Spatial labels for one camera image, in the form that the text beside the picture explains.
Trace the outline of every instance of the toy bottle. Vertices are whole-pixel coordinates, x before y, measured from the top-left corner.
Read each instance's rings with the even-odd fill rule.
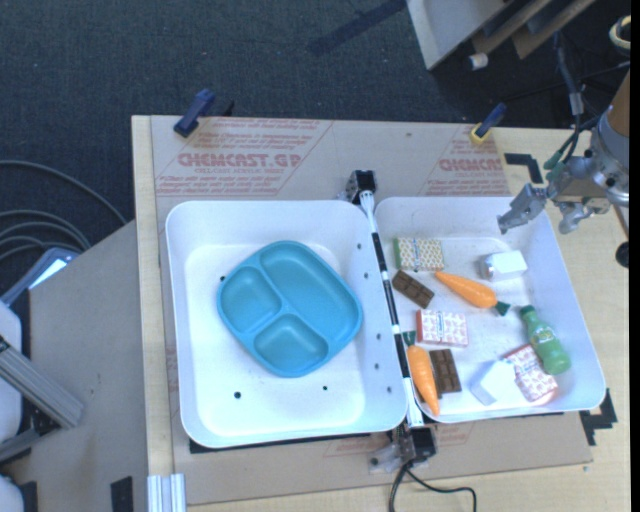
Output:
[[[529,343],[542,360],[542,366],[549,375],[557,375],[571,367],[571,359],[562,347],[555,332],[543,320],[533,306],[520,309],[520,316],[527,325]]]

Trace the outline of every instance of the white tray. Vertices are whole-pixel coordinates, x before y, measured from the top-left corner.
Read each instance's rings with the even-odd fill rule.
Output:
[[[441,240],[445,271],[480,282],[483,279],[479,262],[492,253],[520,250],[528,266],[528,270],[515,279],[484,281],[495,290],[498,300],[512,305],[504,317],[493,309],[469,305],[430,272],[414,275],[435,293],[429,309],[463,313],[467,319],[468,347],[452,348],[462,391],[443,394],[437,418],[443,423],[589,410],[600,405],[605,396],[602,369],[549,218],[542,212],[534,221],[502,235],[497,216],[508,211],[510,200],[508,197],[403,197],[385,199],[376,208],[390,276],[397,271],[393,253],[396,237]],[[419,306],[398,292],[394,298],[401,329],[414,330]],[[485,406],[471,393],[470,387],[493,361],[527,343],[524,323],[518,314],[519,307],[527,304],[535,306],[540,318],[553,326],[573,366],[555,377],[558,389],[552,396],[528,402],[511,382],[500,400]],[[423,411],[429,414],[428,408],[424,407]]]
[[[210,448],[381,432],[407,397],[369,225],[344,201],[190,201],[168,215],[180,412]],[[220,278],[279,240],[306,244],[361,301],[356,338],[318,370],[276,376],[232,336],[216,311]]]

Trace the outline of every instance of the carrot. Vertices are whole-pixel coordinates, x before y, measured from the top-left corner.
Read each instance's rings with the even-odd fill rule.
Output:
[[[435,276],[439,281],[474,306],[479,308],[496,308],[502,316],[509,310],[509,304],[500,302],[496,298],[496,293],[482,283],[455,274],[448,274],[440,270],[435,272]]]
[[[431,412],[438,416],[440,414],[440,403],[438,401],[438,388],[431,368],[431,358],[426,350],[421,349],[413,343],[407,342],[407,360],[413,384],[420,393],[422,399],[427,403]]]

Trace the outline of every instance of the brown chocolate bar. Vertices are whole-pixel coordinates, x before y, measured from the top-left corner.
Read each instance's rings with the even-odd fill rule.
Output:
[[[396,290],[411,299],[422,309],[425,309],[433,298],[433,292],[429,288],[403,270],[398,270],[391,284]]]
[[[438,388],[438,396],[442,393],[454,393],[462,391],[460,378],[456,363],[453,360],[451,350],[446,348],[443,350],[430,350],[431,365],[433,366],[433,375],[436,379],[436,387]]]

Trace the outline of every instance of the wooden table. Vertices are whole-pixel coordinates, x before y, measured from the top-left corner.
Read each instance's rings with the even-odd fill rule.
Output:
[[[151,118],[132,119],[136,225],[140,274],[144,382],[149,475],[175,472],[169,410],[165,332],[158,265],[159,240],[153,174]],[[500,155],[528,153],[543,162],[564,141],[561,130],[495,128],[493,137]],[[503,159],[513,194],[528,181],[528,173]],[[559,212],[548,207],[557,226]],[[614,213],[588,219],[577,232],[559,235],[576,296],[598,351],[607,386],[615,406],[617,423],[599,431],[593,447],[593,463],[513,473],[485,474],[438,480],[439,487],[471,486],[478,495],[479,510],[615,511],[631,510],[629,415],[629,273],[613,255],[626,240]],[[238,485],[251,486],[238,475]],[[378,485],[341,491],[296,494],[191,506],[205,511],[387,510],[389,486]],[[436,494],[417,484],[401,486],[397,510],[471,510],[468,493]]]

